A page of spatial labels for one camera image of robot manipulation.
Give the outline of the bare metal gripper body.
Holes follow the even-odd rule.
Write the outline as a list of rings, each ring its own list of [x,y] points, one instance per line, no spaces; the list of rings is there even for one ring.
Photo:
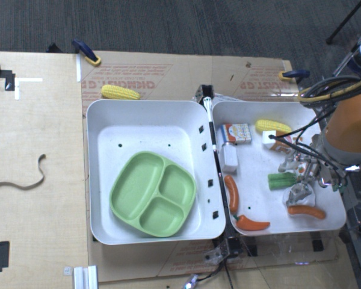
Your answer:
[[[315,157],[305,156],[301,159],[301,162],[305,165],[305,169],[300,177],[300,182],[303,185],[312,185],[318,182],[321,168],[320,161]]]

